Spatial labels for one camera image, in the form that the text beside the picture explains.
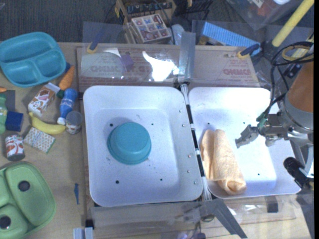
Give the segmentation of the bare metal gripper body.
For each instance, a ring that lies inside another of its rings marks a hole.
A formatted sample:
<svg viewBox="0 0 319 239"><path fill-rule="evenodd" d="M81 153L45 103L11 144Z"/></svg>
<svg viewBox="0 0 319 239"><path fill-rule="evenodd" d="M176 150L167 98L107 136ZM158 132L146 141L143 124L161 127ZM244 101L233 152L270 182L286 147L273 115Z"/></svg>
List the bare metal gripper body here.
<svg viewBox="0 0 319 239"><path fill-rule="evenodd" d="M259 134L264 138L269 135L277 136L278 140L290 140L295 144L313 144L313 117L310 115L297 115L276 113L270 114L259 127Z"/></svg>

